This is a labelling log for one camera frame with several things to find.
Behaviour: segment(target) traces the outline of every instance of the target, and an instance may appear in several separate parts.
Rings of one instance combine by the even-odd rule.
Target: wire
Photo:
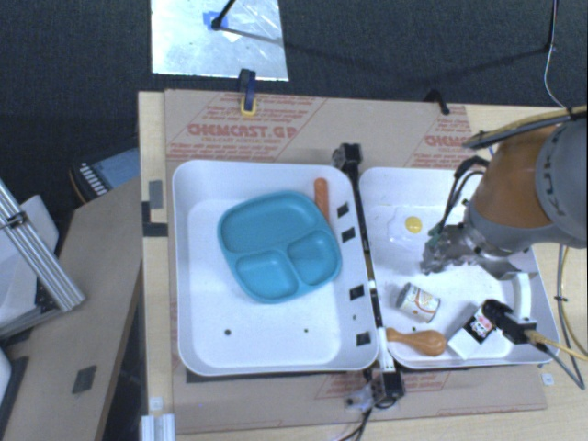
[[[544,334],[540,334],[539,332],[537,332],[535,330],[525,330],[525,335],[531,341],[531,343],[535,343],[535,344],[541,343],[543,345],[553,346],[554,348],[558,348],[570,356],[577,357],[578,359],[581,359],[582,361],[588,362],[588,356],[585,356],[577,351],[574,351],[574,350],[570,349],[569,347],[567,347],[566,345],[562,345],[561,343],[554,342],[553,340],[550,340],[549,338],[547,338]]]
[[[568,258],[568,252],[570,251],[570,247],[566,246],[565,248],[565,252],[563,253],[563,262],[562,262],[562,270],[561,270],[561,295],[563,296],[563,268],[566,265],[566,260]],[[566,306],[565,305],[561,305],[561,316],[563,317],[563,321],[566,323],[566,327],[568,328],[568,332],[570,332],[570,337],[571,340],[576,344],[576,346],[578,346],[578,349],[580,350],[580,352],[585,355],[588,356],[588,351],[586,351],[586,348],[584,348],[582,346],[582,344],[580,343],[580,341],[578,340],[578,337],[576,336],[576,334],[574,333],[574,331],[571,328],[570,325],[570,320],[568,319],[568,313],[566,312]]]
[[[393,406],[396,404],[396,402],[397,402],[397,401],[398,401],[397,399],[394,399],[392,402],[390,402],[390,403],[387,403],[387,404],[385,404],[385,405],[384,405],[384,404],[382,404],[382,403],[376,403],[376,404],[374,405],[374,407],[375,407],[375,408],[377,408],[377,409],[379,409],[379,410],[388,410],[389,408],[393,407]],[[337,439],[337,441],[348,441],[348,440],[352,439],[352,438],[353,438],[353,436],[355,436],[355,437],[356,437],[356,438],[354,439],[354,441],[360,441],[360,439],[361,439],[361,437],[363,436],[363,434],[364,434],[364,431],[365,431],[365,429],[366,429],[366,425],[368,424],[368,421],[369,421],[369,416],[371,415],[371,413],[372,413],[372,410],[373,410],[373,409],[371,409],[371,408],[370,408],[369,410],[367,410],[367,411],[364,413],[364,417],[363,417],[363,419],[361,420],[361,424],[360,424],[360,425],[359,425],[359,426],[358,426],[358,427],[357,427],[355,430],[353,430],[351,433],[349,433],[349,435],[347,435],[347,436],[345,436],[345,437],[342,437],[342,438],[339,438],[339,439]]]
[[[337,441],[349,441],[354,436],[356,436],[354,441],[359,441],[361,439],[361,436],[363,436],[363,434],[364,434],[364,430],[366,429],[366,425],[368,424],[369,416],[371,415],[371,412],[372,412],[372,409],[370,408],[369,410],[367,410],[364,413],[364,417],[361,420],[361,424],[355,430],[353,430],[351,433],[349,433],[349,435],[342,437],[342,438],[339,438]]]
[[[458,186],[458,182],[459,182],[460,176],[458,176],[455,179],[455,181],[453,182],[453,186],[451,187],[451,191],[449,191],[449,196],[447,198],[447,203],[445,206],[445,212],[443,213],[443,217],[441,218],[439,223],[433,228],[433,230],[437,230],[437,231],[439,231],[439,233],[441,233],[441,231],[445,227],[445,224],[447,222],[447,218],[449,217],[449,214],[451,214],[451,211],[453,210],[453,208],[456,206],[456,204],[458,204],[459,197],[461,195],[461,192],[463,191],[464,186],[466,185],[468,180],[470,178],[472,178],[474,175],[483,175],[483,172],[479,171],[479,170],[469,172],[466,175],[466,177],[463,178],[463,180],[461,181],[459,186]]]
[[[553,360],[556,363],[558,363],[564,371],[566,371],[566,374],[570,376],[571,380],[573,380],[580,389],[584,390],[586,388],[586,386],[584,385],[584,381],[582,380],[582,376],[579,372],[577,372],[578,377],[576,377],[574,373],[571,372],[570,368],[563,363],[560,357],[556,355],[553,351],[551,351],[547,346],[545,346],[545,349],[542,349],[542,351],[550,355],[553,358]]]
[[[557,301],[558,301],[558,315],[560,317],[560,325],[561,325],[561,331],[563,332],[563,338],[564,341],[566,343],[566,349],[564,351],[566,351],[567,353],[570,353],[571,351],[577,355],[577,353],[573,350],[571,350],[571,345],[570,345],[570,338],[568,337],[568,328],[566,326],[565,321],[563,320],[563,297],[561,295],[561,290],[562,290],[562,274],[563,274],[563,265],[564,265],[564,248],[566,248],[564,245],[560,245],[560,251],[558,254],[558,276],[557,276]],[[563,349],[561,347],[560,344],[555,344],[555,342],[551,342],[548,338],[545,338],[543,335],[541,335],[545,340],[547,340],[545,343],[543,342],[539,342],[536,341],[534,342],[533,340],[530,340],[530,343],[532,345],[534,345],[537,349],[543,351],[544,353],[547,353],[548,355],[550,355],[560,366],[561,368],[566,372],[566,374],[568,374],[568,376],[570,376],[571,380],[573,380],[575,382],[575,384],[582,390],[586,389],[586,386],[584,384],[584,381],[582,379],[582,373],[580,372],[580,370],[578,369],[578,363],[576,362],[576,358],[574,357],[573,354],[570,354],[570,360],[571,363],[573,364],[573,368],[575,371],[575,375],[571,372],[570,368],[567,367],[563,361],[553,352],[551,351],[546,345],[552,345],[552,346],[556,346],[559,347],[560,349]]]
[[[551,88],[549,88],[548,83],[548,73],[549,67],[551,65],[551,57],[553,55],[553,52],[555,51],[555,27],[558,20],[559,6],[560,0],[553,0],[553,13],[551,14],[551,29],[549,33],[548,59],[545,64],[545,72],[543,73],[543,83],[545,85],[545,89],[548,91],[549,97],[553,100],[553,102],[559,107],[563,107],[563,104],[555,97],[555,95],[551,91]]]
[[[531,130],[553,126],[554,124],[561,124],[570,120],[586,118],[586,105],[578,107],[565,107],[549,113],[529,116],[527,118],[518,119],[499,129],[484,131],[481,130],[474,134],[469,139],[461,144],[462,147],[478,150],[484,147],[490,147],[499,141],[504,141],[509,137],[513,137]]]

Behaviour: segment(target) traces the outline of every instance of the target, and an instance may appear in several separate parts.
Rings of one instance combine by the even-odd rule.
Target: label
[[[482,342],[488,337],[490,332],[494,330],[494,325],[482,313],[481,307],[474,313],[471,319],[463,326],[464,330],[468,332],[478,343]]]
[[[466,107],[450,105],[449,108],[448,116],[439,113],[404,166],[451,170],[471,157],[471,152],[461,147],[471,136]]]
[[[443,390],[450,373],[446,371],[407,373],[402,376],[404,388],[411,392],[439,392]]]
[[[396,301],[396,307],[423,322],[431,322],[439,308],[441,300],[417,288],[411,283],[404,286]]]
[[[325,98],[257,95],[255,116],[242,116],[241,95],[212,99],[167,142],[167,159],[274,162]]]
[[[366,385],[361,371],[351,371],[343,374],[330,374],[324,378],[314,400],[340,399]]]

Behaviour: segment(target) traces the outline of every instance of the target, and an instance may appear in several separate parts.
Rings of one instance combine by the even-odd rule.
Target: small can
[[[433,320],[440,304],[441,299],[417,288],[412,283],[406,283],[396,299],[397,309],[427,323]]]

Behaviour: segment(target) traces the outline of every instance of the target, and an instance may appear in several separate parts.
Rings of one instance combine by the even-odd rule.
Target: black cable
[[[558,19],[558,9],[560,7],[560,0],[553,0],[553,7],[551,11],[551,23],[549,28],[549,38],[546,44],[546,49],[548,50],[548,59],[545,63],[545,72],[543,73],[543,84],[545,85],[545,89],[548,92],[549,97],[553,100],[553,102],[563,107],[563,104],[556,98],[556,96],[551,92],[551,88],[549,88],[548,83],[548,73],[549,73],[549,66],[551,65],[551,57],[553,52],[555,51],[555,27],[557,24]]]
[[[449,214],[451,214],[451,211],[453,210],[453,208],[456,206],[456,204],[459,201],[459,196],[461,195],[461,192],[463,191],[464,186],[466,185],[468,180],[470,178],[472,178],[474,175],[483,175],[483,172],[476,170],[474,172],[468,173],[466,175],[466,177],[463,179],[463,181],[461,182],[461,184],[459,185],[459,187],[458,187],[458,182],[459,182],[459,179],[461,178],[461,176],[456,177],[455,181],[453,182],[453,186],[451,187],[451,190],[449,191],[449,196],[447,197],[447,203],[445,206],[445,212],[443,213],[443,217],[441,218],[439,223],[437,223],[437,225],[434,227],[434,230],[436,229],[439,233],[441,233],[441,231],[445,227],[445,224],[447,222],[447,218],[449,217]]]
[[[394,405],[396,405],[396,401],[397,400],[394,399],[393,401],[391,401],[390,403],[387,403],[385,405],[382,403],[376,403],[374,406],[380,410],[388,410],[389,408],[392,408]]]
[[[568,348],[571,348],[571,343],[570,343],[570,337],[568,336],[568,326],[566,325],[566,322],[563,320],[563,309],[562,309],[562,305],[563,305],[563,296],[561,295],[561,287],[562,287],[562,275],[563,275],[563,252],[564,252],[564,245],[560,245],[560,250],[558,253],[558,277],[557,277],[557,289],[558,289],[558,316],[560,317],[560,326],[561,326],[561,332],[563,333],[563,339],[566,343],[566,346]],[[557,357],[553,357],[558,364],[560,364],[560,366],[563,367],[563,369],[568,373],[568,375],[571,377],[571,379],[576,383],[576,385],[584,390],[586,388],[586,386],[584,385],[584,381],[582,379],[582,373],[580,372],[580,369],[578,368],[578,362],[576,361],[576,358],[573,357],[572,355],[570,355],[570,359],[571,359],[571,363],[573,365],[574,371],[576,372],[576,376],[577,378],[575,378],[569,369],[567,369],[564,365],[563,362],[559,361],[559,359]]]
[[[355,435],[357,435],[357,437],[355,438],[355,441],[359,441],[359,439],[361,439],[361,436],[364,433],[364,430],[366,429],[366,424],[368,424],[368,420],[369,420],[369,416],[371,415],[371,412],[372,412],[372,409],[370,408],[369,410],[367,410],[364,413],[364,417],[361,420],[361,424],[355,430],[353,430],[351,433],[349,433],[349,435],[342,437],[342,438],[338,439],[337,441],[349,441]]]

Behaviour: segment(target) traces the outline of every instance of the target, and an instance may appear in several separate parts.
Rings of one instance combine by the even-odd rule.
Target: black tape
[[[340,208],[337,208],[337,217],[343,217],[347,212],[349,212],[349,205],[345,203]]]
[[[80,393],[92,389],[96,370],[97,366],[90,366],[77,371],[77,376],[75,377],[75,382],[73,383],[72,393]]]
[[[164,207],[164,182],[155,180],[149,182],[149,209]]]
[[[365,295],[366,291],[364,290],[363,284],[357,286],[356,288],[349,289],[349,300],[355,300]]]
[[[370,343],[371,338],[369,337],[369,332],[356,335],[356,346],[369,345]]]
[[[151,205],[149,201],[141,203],[141,216],[143,222],[143,237],[167,237],[167,224],[164,222],[151,222]]]

